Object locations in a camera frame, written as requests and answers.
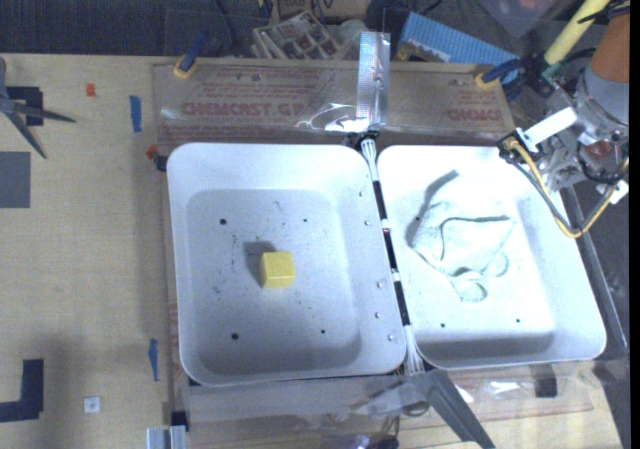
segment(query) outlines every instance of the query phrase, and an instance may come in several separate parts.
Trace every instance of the wooden surface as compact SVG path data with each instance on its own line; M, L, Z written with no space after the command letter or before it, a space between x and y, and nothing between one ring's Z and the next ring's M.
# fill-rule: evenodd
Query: wooden surface
M32 153L31 208L0 210L0 402L19 398L23 359L44 358L45 366L44 412L0 424L0 446L144 447L146 429L167 422L172 399L164 176L144 156L155 142L152 65L169 60L3 56L8 85L40 87L46 108L77 123L33 129L49 159ZM95 84L95 98L87 97L87 83ZM140 133L132 129L130 95L142 101ZM5 117L0 150L30 150ZM147 356L151 338L160 349L159 382ZM597 382L588 394L593 407L580 412L484 426L498 447L620 447ZM99 413L83 412L87 396L100 396ZM400 440L409 448L456 439L440 426L403 431Z

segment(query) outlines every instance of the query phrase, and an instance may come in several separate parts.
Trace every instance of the yellow cube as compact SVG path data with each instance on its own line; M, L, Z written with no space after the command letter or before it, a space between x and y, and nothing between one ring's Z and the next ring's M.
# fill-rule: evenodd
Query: yellow cube
M295 276L291 252L264 252L260 257L260 285L263 289L285 289L293 284Z

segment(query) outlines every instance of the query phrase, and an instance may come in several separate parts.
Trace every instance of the yellow pole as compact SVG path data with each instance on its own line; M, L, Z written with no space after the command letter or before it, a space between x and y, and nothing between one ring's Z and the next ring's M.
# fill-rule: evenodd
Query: yellow pole
M555 65L562 60L574 45L580 40L593 20L578 24L580 19L604 10L611 0L585 0L580 9L564 27L560 35L555 39L551 47L544 54L544 59L549 65Z

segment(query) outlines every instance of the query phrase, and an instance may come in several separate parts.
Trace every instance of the yellow cable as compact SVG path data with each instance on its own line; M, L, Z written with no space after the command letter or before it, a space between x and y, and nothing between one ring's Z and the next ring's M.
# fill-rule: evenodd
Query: yellow cable
M547 186L545 185L544 180L542 179L542 175L540 175L540 171L538 170L538 167L534 163L529 153L522 147L522 145L520 145L518 140L516 140L515 138L510 138L507 141L505 141L504 146L507 150L515 150L518 154L520 154L522 159L524 159L524 162L527 164L527 166L531 170L531 173L533 174L536 182L540 186L540 189L544 192L547 199L549 199L549 201L552 201L549 190L547 189ZM627 158L623 163L622 170L626 170L628 167L629 167L629 158ZM602 199L600 207L598 207L598 209L596 209L596 211L589 217L589 219L585 221L584 225L578 228L577 230L572 229L571 227L568 227L562 220L560 220L557 216L553 215L552 213L553 219L556 221L556 223L558 224L558 227L560 227L560 230L563 232L564 235L572 239L578 239L579 237L582 237L584 233L587 232L593 226L596 220L600 217L600 215L604 212L604 210L609 205L611 197L613 197L615 192L616 192L615 188L611 188L611 191L609 191L609 193L604 197L604 199Z
M578 24L580 19L598 13L606 8L611 0L585 0L580 9L564 27L560 35L555 39L551 47L544 53L544 59L549 65L555 65L562 60L574 45L580 40L593 20Z

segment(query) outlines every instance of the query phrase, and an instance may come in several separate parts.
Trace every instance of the dark floor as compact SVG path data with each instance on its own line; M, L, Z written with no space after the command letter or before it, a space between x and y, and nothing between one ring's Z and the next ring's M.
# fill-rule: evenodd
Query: dark floor
M372 4L371 29L386 30L388 6L389 0ZM441 0L429 16L521 55L543 50L562 27L561 21L547 21L516 39L475 0ZM0 51L176 56L206 29L208 55L247 55L250 30L262 24L254 0L0 0ZM589 187L577 188L585 210L594 202ZM629 341L629 197L608 209L591 234ZM623 444L631 447L629 357L603 361L599 375Z

